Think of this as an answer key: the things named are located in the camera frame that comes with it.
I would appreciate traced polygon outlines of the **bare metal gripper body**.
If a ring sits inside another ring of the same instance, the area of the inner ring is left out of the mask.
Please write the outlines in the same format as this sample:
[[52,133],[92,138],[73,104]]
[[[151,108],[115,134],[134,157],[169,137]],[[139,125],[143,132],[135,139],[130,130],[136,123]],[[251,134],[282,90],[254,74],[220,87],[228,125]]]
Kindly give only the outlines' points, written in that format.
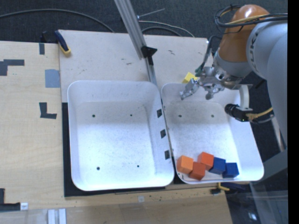
[[207,67],[201,71],[198,76],[198,82],[203,87],[210,88],[228,88],[230,90],[236,89],[236,87],[243,80],[243,77],[233,76],[220,67]]

